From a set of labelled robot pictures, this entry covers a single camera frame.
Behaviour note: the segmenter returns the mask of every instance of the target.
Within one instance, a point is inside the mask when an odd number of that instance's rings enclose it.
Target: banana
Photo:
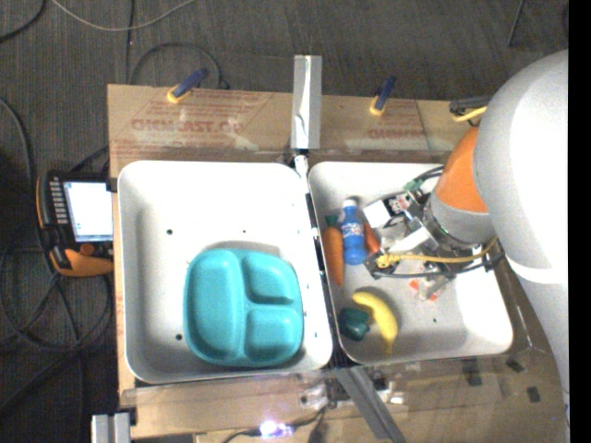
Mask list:
[[[385,341],[385,353],[392,354],[392,344],[398,334],[398,322],[388,305],[378,296],[367,291],[357,291],[353,294],[353,302],[367,307],[371,317],[378,324],[380,334]]]

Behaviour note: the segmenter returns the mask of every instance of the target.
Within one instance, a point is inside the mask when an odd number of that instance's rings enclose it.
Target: teal plate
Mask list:
[[[208,363],[280,365],[304,334],[296,272],[259,251],[205,251],[188,266],[183,321],[189,348]]]

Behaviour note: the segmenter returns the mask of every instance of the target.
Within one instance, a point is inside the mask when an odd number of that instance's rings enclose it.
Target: blue clamp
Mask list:
[[[198,86],[198,84],[200,84],[201,81],[205,80],[209,74],[210,71],[206,68],[202,68],[200,70],[193,72],[193,74],[191,74],[189,77],[183,80],[180,84],[168,90],[168,92],[166,92],[166,98],[169,102],[179,103],[180,101],[188,97],[188,94],[191,92],[191,89],[193,89],[193,87]]]
[[[394,88],[394,76],[389,76],[382,86],[376,90],[376,95],[371,101],[369,111],[377,116],[381,116],[386,110],[386,100],[390,96],[390,92]]]

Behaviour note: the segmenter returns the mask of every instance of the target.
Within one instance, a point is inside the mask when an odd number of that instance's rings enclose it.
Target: orange carrot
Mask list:
[[[334,283],[342,286],[344,276],[343,234],[336,226],[337,218],[336,215],[326,216],[328,226],[322,232],[322,247],[324,248],[329,276]]]
[[[364,222],[364,234],[366,237],[366,250],[368,254],[373,255],[381,250],[380,240],[376,237],[376,234],[373,233],[373,228],[369,225],[369,223]]]

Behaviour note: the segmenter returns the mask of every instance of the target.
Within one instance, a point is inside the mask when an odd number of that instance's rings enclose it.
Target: screen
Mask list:
[[[64,191],[76,241],[112,241],[113,211],[106,183],[66,181]]]

